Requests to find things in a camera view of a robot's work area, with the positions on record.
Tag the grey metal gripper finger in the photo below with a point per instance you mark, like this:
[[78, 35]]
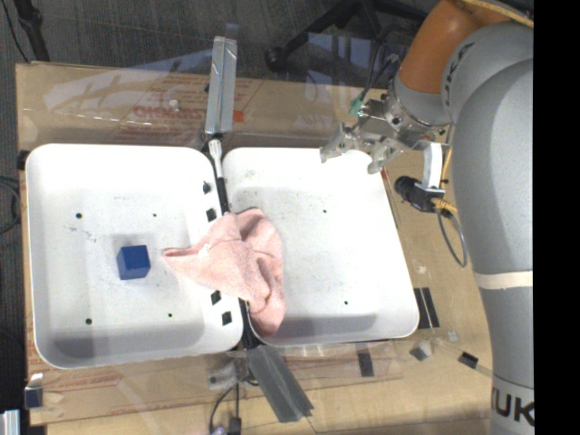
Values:
[[335, 145], [383, 157]]

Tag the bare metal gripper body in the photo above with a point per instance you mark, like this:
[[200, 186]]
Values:
[[385, 122]]

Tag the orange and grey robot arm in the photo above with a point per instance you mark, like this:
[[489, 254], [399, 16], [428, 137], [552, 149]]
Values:
[[494, 152]]

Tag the white plastic tray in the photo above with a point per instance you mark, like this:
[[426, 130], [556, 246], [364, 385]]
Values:
[[113, 175], [335, 243]]

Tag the thin black and white rod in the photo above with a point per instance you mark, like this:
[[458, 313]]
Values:
[[220, 184]]

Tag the pink cloth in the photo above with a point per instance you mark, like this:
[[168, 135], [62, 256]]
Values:
[[240, 261]]

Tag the brown cardboard board red print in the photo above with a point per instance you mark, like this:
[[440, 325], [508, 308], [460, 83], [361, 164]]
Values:
[[113, 102]]

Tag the blue cube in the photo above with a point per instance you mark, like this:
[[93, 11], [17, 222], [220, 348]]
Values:
[[133, 263]]

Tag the black cylinder on white bracket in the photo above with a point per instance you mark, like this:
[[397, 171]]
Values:
[[430, 163]]

